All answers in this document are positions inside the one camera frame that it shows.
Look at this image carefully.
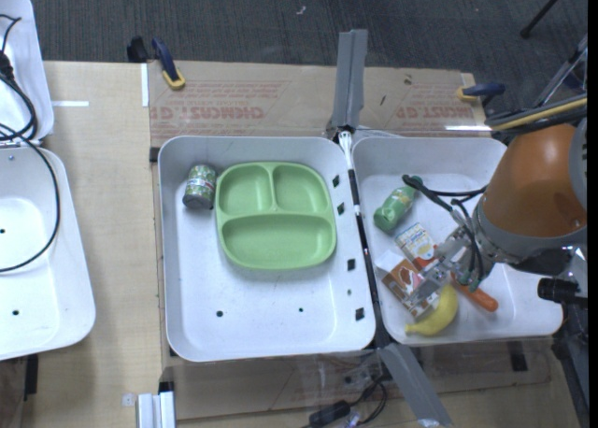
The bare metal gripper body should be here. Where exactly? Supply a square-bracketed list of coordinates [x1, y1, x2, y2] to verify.
[442, 239, 497, 286]

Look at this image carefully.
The brown and white carton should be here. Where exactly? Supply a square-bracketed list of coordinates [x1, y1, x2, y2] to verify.
[375, 250, 444, 321]

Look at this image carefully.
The yellow banana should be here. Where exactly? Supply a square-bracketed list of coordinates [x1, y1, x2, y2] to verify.
[404, 282, 461, 338]

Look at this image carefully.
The orange carrot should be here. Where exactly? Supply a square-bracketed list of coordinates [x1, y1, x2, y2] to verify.
[449, 276, 500, 314]

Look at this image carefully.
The white and orange carton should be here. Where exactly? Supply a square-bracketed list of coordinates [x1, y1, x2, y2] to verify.
[393, 221, 439, 271]

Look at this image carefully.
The green plastic bottle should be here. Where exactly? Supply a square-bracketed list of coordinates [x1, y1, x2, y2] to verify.
[373, 175, 424, 234]

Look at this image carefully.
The green divided plate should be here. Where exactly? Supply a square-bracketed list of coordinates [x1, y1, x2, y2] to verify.
[214, 161, 338, 272]

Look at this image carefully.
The brown cardboard board red print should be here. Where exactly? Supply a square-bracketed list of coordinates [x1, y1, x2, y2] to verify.
[146, 58, 567, 421]

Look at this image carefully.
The green labelled can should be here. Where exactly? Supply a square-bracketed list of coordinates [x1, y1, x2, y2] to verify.
[181, 164, 219, 211]

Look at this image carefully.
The black cylinder on white bracket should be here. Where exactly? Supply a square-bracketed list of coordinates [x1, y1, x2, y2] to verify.
[536, 246, 589, 307]

